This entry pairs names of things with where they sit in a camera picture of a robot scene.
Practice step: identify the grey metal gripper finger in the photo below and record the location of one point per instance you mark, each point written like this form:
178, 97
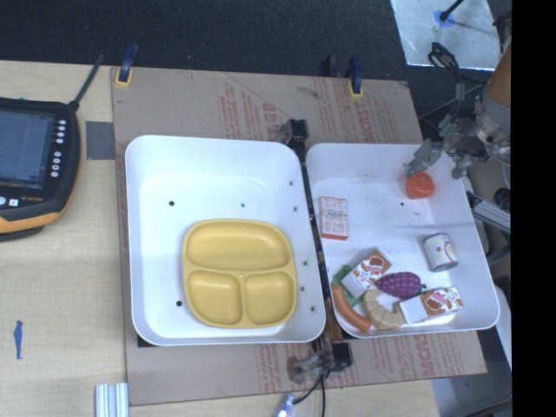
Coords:
461, 167
423, 156

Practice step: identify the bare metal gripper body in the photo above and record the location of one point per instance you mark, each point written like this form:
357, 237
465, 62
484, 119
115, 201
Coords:
471, 141

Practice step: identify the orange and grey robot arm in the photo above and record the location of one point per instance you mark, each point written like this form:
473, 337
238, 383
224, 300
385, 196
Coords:
499, 81

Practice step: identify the orange toy tomato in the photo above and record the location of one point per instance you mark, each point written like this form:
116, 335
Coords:
420, 186

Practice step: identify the white plastic tray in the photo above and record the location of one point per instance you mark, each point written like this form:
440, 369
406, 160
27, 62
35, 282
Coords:
382, 224
165, 233

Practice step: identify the white small can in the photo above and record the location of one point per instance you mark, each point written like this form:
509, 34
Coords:
441, 252

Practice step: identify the orange and white carton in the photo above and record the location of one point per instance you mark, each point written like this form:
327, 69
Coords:
333, 217

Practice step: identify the white carton with brown picture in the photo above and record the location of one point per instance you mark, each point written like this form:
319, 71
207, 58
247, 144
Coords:
430, 304
367, 269

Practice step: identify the thin black and white rod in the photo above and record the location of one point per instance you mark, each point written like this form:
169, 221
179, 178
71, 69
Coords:
313, 224

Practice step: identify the purple grapes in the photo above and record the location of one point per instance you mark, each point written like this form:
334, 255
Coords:
399, 285

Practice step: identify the green toy leaf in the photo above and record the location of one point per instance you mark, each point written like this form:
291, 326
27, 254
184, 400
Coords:
341, 274

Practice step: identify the beige toy croissant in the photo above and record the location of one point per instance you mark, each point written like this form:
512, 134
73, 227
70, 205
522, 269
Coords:
380, 315

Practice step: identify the orange toy sausage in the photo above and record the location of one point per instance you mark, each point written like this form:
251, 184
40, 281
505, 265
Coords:
347, 311

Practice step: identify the yellow divided plate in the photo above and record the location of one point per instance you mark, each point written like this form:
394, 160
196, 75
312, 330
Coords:
239, 250

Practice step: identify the brown cardboard board red print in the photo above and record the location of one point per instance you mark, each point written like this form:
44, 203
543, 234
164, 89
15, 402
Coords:
182, 102

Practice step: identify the black cylinder on white bracket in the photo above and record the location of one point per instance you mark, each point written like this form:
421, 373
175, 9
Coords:
502, 198

